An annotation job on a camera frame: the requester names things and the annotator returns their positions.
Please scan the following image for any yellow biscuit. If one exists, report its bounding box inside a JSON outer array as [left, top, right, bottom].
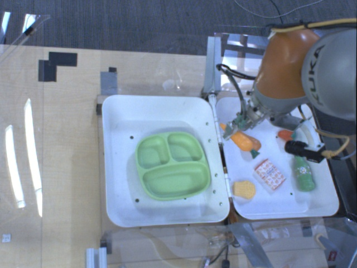
[[232, 180, 257, 200]]

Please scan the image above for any black cylinder on white bracket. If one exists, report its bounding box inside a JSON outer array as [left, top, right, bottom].
[[284, 119, 326, 164]]

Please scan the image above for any green divided plate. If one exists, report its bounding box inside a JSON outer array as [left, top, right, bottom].
[[134, 131, 212, 202]]

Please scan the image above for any green bottle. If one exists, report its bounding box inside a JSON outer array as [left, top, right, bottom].
[[292, 155, 316, 193]]

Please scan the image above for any thin black and white rod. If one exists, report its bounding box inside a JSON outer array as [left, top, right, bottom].
[[208, 93, 233, 198]]

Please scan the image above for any small red-orange carrot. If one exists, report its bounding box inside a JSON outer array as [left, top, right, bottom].
[[277, 129, 297, 142]]

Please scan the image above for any white carton with orange print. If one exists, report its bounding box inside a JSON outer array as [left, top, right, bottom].
[[253, 158, 287, 192]]

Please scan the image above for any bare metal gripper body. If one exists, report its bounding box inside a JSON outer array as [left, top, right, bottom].
[[230, 97, 273, 131]]

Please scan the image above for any white plastic tray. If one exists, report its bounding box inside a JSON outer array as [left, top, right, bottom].
[[215, 95, 340, 221], [101, 94, 231, 228]]

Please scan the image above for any light orange carrot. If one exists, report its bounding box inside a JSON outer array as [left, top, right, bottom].
[[229, 131, 260, 160]]

